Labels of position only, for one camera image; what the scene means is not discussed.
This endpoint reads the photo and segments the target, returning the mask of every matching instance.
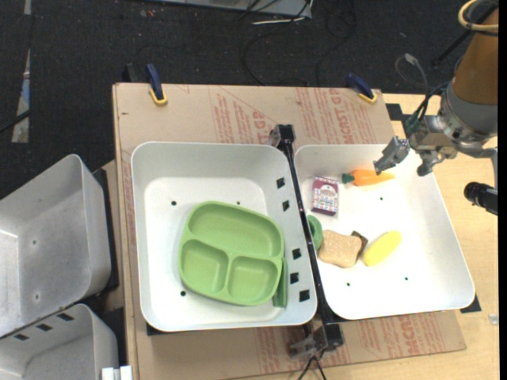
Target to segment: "metal bracket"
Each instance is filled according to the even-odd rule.
[[[382,157],[373,161],[375,171],[380,174],[383,170],[395,167],[409,154],[410,146],[408,140],[399,139],[396,135],[391,139],[382,151]]]
[[[324,295],[322,280],[318,271],[317,257],[311,236],[310,226],[308,225],[307,216],[304,212],[303,197],[299,188],[299,182],[295,171],[293,142],[295,141],[294,128],[290,124],[278,124],[269,134],[269,145],[281,150],[289,163],[292,175],[292,183],[294,184],[295,197],[298,203],[299,216],[303,224],[303,231],[307,240],[308,255],[310,257],[311,271],[314,276],[315,291],[317,294],[317,314],[322,320],[322,330],[318,333],[311,333],[299,344],[292,345],[293,355],[307,355],[308,353],[319,353],[323,350],[334,350],[342,346],[344,343],[343,335],[339,324],[334,319],[334,314]]]

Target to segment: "toy bread slice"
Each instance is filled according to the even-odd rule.
[[[361,240],[358,237],[341,235],[332,230],[324,230],[318,257],[323,262],[336,264],[341,268],[351,268],[356,263],[360,250]]]
[[[373,242],[363,252],[363,262],[367,266],[380,263],[391,255],[402,241],[402,235],[398,231],[390,231]]]

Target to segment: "white tray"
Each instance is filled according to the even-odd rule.
[[[352,268],[318,260],[326,300],[345,319],[453,310],[469,306],[475,289],[435,177],[419,177],[421,159],[410,152],[389,169],[394,180],[372,186],[344,185],[341,174],[373,169],[384,145],[303,146],[295,167],[308,215],[324,230],[350,235],[354,230],[370,241],[389,230],[402,234],[400,246],[381,263],[367,267],[359,259]],[[338,186],[338,213],[312,213],[312,182],[329,177]]]
[[[0,337],[104,289],[102,187],[69,155],[0,201]]]
[[[284,185],[278,188],[277,181]],[[132,155],[140,301],[147,323],[163,332],[300,325],[317,308],[307,245],[288,161],[267,145],[147,142]],[[269,301],[234,306],[185,289],[177,252],[190,210],[204,201],[237,204],[268,215],[284,234],[285,308]],[[289,207],[284,211],[283,202]],[[293,251],[300,253],[294,259]],[[299,300],[307,291],[309,299]]]
[[[116,337],[77,304],[0,339],[1,380],[98,380],[118,367]]]

